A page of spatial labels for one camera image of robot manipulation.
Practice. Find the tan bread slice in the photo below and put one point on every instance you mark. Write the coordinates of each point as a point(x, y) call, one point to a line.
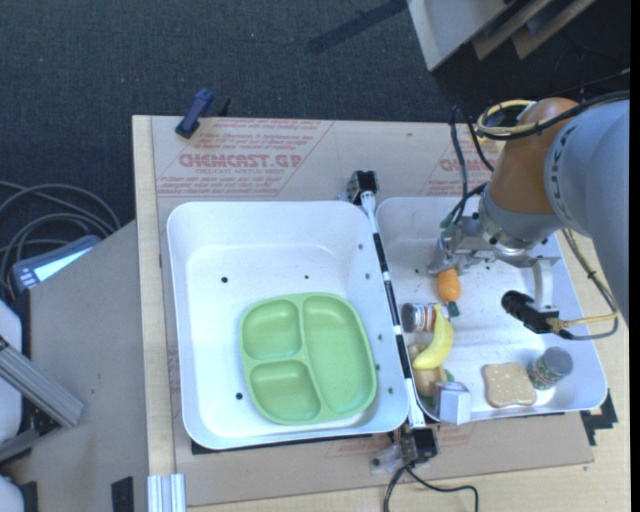
point(509, 385)

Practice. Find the yellow banana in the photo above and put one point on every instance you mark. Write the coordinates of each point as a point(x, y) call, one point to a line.
point(440, 340)

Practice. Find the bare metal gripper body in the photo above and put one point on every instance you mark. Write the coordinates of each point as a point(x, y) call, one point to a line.
point(480, 247)

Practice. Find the white plastic tray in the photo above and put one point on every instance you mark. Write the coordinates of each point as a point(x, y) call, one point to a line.
point(280, 240)
point(495, 330)

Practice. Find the tan lumpy toy food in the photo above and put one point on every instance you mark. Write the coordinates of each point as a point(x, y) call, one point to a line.
point(429, 379)

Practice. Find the white carton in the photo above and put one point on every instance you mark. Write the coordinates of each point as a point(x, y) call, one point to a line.
point(454, 404)

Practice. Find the small can red white label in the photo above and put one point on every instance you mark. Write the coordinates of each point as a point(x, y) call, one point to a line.
point(424, 317)

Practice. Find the orange carrot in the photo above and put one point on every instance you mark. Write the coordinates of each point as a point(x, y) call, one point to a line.
point(448, 285)

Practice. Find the brown cardboard board red print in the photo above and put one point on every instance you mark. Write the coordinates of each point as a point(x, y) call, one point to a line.
point(250, 165)

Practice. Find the green can grey lid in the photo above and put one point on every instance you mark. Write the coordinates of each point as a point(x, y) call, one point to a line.
point(547, 369)

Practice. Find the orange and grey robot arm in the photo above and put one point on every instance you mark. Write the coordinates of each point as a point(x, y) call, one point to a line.
point(575, 170)

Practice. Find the green divided plate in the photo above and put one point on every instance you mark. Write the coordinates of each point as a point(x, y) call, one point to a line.
point(330, 350)

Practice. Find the black cylinder on white bracket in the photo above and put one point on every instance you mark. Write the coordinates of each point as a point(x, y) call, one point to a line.
point(522, 307)

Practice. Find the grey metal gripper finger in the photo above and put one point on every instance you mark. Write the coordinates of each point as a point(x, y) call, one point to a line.
point(435, 262)
point(463, 265)

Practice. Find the thin black and white rod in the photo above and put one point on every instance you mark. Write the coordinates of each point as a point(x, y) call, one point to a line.
point(388, 285)

